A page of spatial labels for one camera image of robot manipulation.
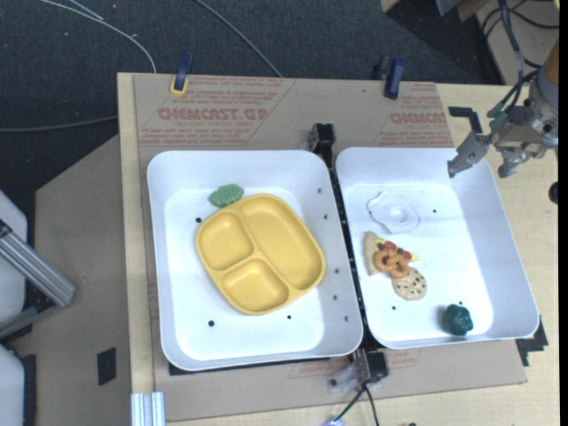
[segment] white tray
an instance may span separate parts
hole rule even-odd
[[[148,166],[162,348],[176,367],[201,371],[347,355],[363,327],[325,163],[302,150],[172,151]],[[303,219],[321,246],[326,273],[293,303],[265,315],[236,311],[195,249],[197,220],[217,211],[208,196],[237,184],[270,193]]]
[[[337,156],[342,189],[368,325],[386,347],[405,349],[446,343],[519,338],[539,322],[489,165],[481,161],[455,178],[446,162],[450,148],[348,148]],[[402,198],[395,221],[415,213],[418,225],[389,233],[367,204],[379,193]],[[363,235],[370,231],[419,256],[410,266],[428,282],[427,295],[407,301],[395,294],[388,275],[369,276]],[[449,304],[469,309],[474,328],[465,337],[440,326]]]

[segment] yellow plate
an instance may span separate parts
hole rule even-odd
[[[326,264],[318,242],[282,199],[244,197],[208,217],[197,253],[227,301],[246,314],[265,314],[318,285]]]

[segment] wooden edge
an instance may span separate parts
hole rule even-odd
[[[119,73],[117,82],[131,384],[133,393],[150,393],[155,386],[154,360],[146,279],[134,74]]]

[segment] clear plastic object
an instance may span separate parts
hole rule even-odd
[[[390,233],[407,233],[420,223],[410,203],[399,193],[379,193],[368,202],[367,208],[371,217]]]

